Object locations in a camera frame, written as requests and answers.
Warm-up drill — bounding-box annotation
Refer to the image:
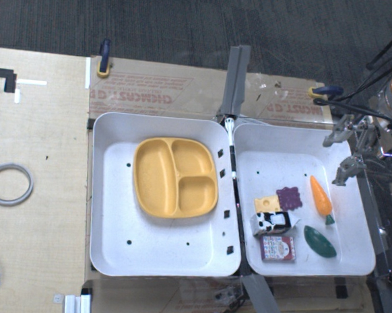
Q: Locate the black and white milk carton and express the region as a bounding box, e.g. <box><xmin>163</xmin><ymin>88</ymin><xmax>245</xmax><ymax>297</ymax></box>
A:
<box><xmin>249</xmin><ymin>207</ymin><xmax>302</xmax><ymax>241</ymax></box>

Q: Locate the yellow divided plate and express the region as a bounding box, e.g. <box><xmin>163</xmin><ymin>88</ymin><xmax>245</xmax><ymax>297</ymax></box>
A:
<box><xmin>129</xmin><ymin>133</ymin><xmax>224</xmax><ymax>223</ymax></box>

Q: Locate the brown cardboard board red print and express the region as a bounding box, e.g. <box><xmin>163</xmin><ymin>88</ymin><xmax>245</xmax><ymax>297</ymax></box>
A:
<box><xmin>70</xmin><ymin>55</ymin><xmax>383</xmax><ymax>313</ymax></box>

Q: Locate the yellow cheese wedge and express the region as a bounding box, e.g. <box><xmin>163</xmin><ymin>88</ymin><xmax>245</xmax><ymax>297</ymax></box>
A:
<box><xmin>253</xmin><ymin>193</ymin><xmax>282</xmax><ymax>215</ymax></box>

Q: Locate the purple biscuit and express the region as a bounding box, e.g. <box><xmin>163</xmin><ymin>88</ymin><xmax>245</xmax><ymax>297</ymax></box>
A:
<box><xmin>274</xmin><ymin>184</ymin><xmax>305</xmax><ymax>213</ymax></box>

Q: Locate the dark green leaf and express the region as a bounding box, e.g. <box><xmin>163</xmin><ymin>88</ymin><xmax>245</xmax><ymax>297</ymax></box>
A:
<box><xmin>301</xmin><ymin>224</ymin><xmax>340</xmax><ymax>259</ymax></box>

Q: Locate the thin black and white rod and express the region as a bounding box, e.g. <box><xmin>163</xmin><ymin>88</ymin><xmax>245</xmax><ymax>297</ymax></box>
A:
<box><xmin>213</xmin><ymin>117</ymin><xmax>255</xmax><ymax>275</ymax></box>

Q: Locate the small red carton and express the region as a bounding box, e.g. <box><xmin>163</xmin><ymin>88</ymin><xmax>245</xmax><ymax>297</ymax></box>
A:
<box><xmin>257</xmin><ymin>234</ymin><xmax>298</xmax><ymax>265</ymax></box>

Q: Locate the white plastic tray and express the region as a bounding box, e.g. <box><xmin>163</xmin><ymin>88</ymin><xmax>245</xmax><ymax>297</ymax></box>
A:
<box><xmin>222</xmin><ymin>121</ymin><xmax>387</xmax><ymax>286</ymax></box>
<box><xmin>81</xmin><ymin>110</ymin><xmax>253</xmax><ymax>287</ymax></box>

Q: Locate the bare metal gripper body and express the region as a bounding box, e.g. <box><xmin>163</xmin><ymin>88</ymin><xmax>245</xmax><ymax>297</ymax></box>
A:
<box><xmin>349</xmin><ymin>112</ymin><xmax>392</xmax><ymax>162</ymax></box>

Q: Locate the orange carrot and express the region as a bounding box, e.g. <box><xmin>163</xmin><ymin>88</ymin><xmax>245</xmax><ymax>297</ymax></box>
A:
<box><xmin>306</xmin><ymin>175</ymin><xmax>339</xmax><ymax>227</ymax></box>

